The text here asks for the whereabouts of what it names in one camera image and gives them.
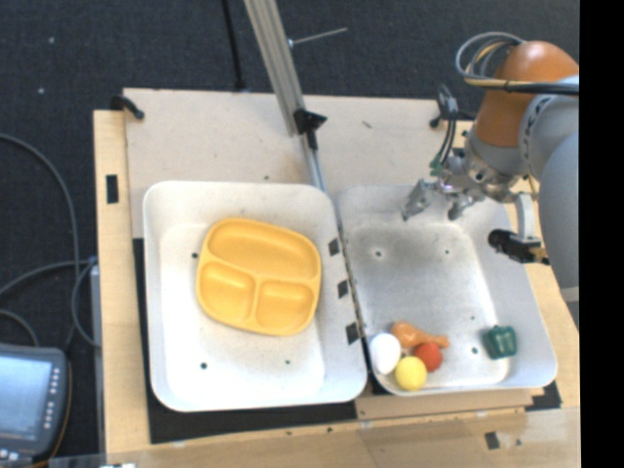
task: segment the red tomato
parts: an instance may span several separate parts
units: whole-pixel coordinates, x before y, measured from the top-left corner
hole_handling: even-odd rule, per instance
[[[418,345],[414,349],[413,355],[425,363],[425,367],[429,372],[439,368],[443,360],[442,350],[440,350],[440,347],[433,341]]]

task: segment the white egg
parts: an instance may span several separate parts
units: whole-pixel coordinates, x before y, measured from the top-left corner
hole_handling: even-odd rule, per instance
[[[379,374],[392,372],[401,359],[401,343],[394,334],[381,332],[370,341],[370,360]]]

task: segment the black tape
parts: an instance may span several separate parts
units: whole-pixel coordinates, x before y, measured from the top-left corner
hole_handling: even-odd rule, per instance
[[[349,293],[349,283],[346,279],[338,284],[338,298],[342,298]]]
[[[486,443],[487,443],[487,448],[489,450],[500,449],[500,442],[498,442],[498,437],[496,436],[496,432],[486,433]]]
[[[119,203],[119,183],[117,175],[106,176],[106,203]]]
[[[338,239],[334,239],[330,243],[330,256],[334,256],[335,254],[340,253],[340,245],[338,244]]]
[[[360,339],[360,332],[358,331],[358,325],[356,323],[351,323],[345,329],[347,331],[347,341],[349,345]]]
[[[544,394],[533,397],[533,405],[527,406],[526,410],[552,410],[562,406],[562,397],[557,388],[557,382],[553,381],[546,385]]]

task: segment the yellow lemon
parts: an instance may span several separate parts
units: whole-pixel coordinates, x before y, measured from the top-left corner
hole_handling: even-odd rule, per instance
[[[404,357],[395,367],[394,377],[401,388],[415,392],[427,381],[427,368],[418,357]]]

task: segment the dark carpet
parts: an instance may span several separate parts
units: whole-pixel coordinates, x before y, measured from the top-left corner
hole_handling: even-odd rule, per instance
[[[295,46],[305,94],[432,98],[440,83],[475,110],[481,93],[453,69],[456,49],[484,31],[553,42],[580,57],[580,0],[277,0],[293,39],[340,27],[347,33]],[[230,0],[244,80],[270,85],[242,0]],[[233,90],[235,75],[219,0],[0,0],[0,133],[36,147],[66,182],[80,256],[97,255],[94,109],[125,87]],[[71,260],[63,194],[51,172],[0,140],[0,287],[31,269]],[[71,325],[74,272],[64,268],[0,298],[62,346]],[[89,328],[87,287],[80,318]],[[28,344],[0,319],[0,341]],[[77,333],[68,348],[74,402],[59,454],[98,450],[92,347]]]

